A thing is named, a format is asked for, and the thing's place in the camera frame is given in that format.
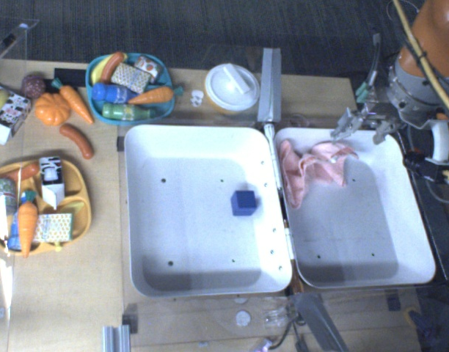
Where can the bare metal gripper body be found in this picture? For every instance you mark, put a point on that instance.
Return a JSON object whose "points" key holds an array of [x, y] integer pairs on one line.
{"points": [[380, 115]]}

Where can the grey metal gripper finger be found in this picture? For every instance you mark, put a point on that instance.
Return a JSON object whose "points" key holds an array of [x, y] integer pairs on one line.
{"points": [[383, 132], [345, 125]]}

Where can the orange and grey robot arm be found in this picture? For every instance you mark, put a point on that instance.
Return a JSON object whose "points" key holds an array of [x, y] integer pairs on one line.
{"points": [[433, 24]]}

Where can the pink cloth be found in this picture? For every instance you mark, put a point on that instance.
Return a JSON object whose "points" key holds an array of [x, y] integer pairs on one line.
{"points": [[301, 171]]}

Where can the white plastic tray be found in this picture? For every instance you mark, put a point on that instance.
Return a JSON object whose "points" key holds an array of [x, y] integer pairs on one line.
{"points": [[195, 233], [356, 233]]}

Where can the yellow bowl with white lid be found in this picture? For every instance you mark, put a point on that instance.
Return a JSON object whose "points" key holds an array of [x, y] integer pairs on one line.
{"points": [[230, 86]]}

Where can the blue cube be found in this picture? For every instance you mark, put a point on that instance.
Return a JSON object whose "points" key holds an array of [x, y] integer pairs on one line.
{"points": [[243, 203]]}

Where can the small white clear object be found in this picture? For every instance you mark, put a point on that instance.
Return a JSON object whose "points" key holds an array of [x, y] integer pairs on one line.
{"points": [[197, 98]]}

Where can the orange carrot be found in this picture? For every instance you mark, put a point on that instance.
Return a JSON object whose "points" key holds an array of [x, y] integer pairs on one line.
{"points": [[153, 95], [27, 222], [77, 103]]}

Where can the white can with orange print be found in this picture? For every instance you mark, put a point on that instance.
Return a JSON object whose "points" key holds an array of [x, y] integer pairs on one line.
{"points": [[149, 68]]}

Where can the patterned carton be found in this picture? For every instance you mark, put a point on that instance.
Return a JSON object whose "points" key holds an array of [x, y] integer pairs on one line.
{"points": [[131, 78], [55, 227]]}

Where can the green bottle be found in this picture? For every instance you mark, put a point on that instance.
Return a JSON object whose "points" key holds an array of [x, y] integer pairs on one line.
{"points": [[125, 111]]}

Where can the blue bottle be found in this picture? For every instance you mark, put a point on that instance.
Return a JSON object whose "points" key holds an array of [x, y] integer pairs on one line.
{"points": [[111, 92], [14, 233]]}

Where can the brown sausage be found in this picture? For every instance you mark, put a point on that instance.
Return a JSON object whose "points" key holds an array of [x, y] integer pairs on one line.
{"points": [[26, 172], [112, 66], [77, 141]]}

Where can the pale wood board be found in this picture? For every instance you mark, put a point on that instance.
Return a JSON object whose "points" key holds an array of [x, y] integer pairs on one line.
{"points": [[210, 325]]}

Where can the blue divided plate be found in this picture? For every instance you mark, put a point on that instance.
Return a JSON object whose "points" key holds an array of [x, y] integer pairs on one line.
{"points": [[94, 103]]}

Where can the yellow banana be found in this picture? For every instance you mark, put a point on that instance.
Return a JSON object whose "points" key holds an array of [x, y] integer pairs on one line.
{"points": [[97, 70]]}

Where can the yellow divided plate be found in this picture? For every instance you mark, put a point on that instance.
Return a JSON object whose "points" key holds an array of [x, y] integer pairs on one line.
{"points": [[79, 196]]}

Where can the orange pumpkin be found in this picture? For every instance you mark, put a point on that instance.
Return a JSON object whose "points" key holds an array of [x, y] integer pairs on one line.
{"points": [[52, 109]]}

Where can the black and white carton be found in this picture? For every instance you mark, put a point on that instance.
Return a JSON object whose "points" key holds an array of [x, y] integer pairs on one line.
{"points": [[52, 178]]}

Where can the purple grapes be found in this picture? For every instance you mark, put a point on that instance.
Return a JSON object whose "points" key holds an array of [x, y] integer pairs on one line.
{"points": [[33, 86]]}

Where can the white carton with cow print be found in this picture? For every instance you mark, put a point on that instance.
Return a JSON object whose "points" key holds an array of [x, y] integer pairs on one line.
{"points": [[11, 114]]}

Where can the green can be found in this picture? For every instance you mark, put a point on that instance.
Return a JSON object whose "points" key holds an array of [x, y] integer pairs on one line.
{"points": [[2, 193]]}

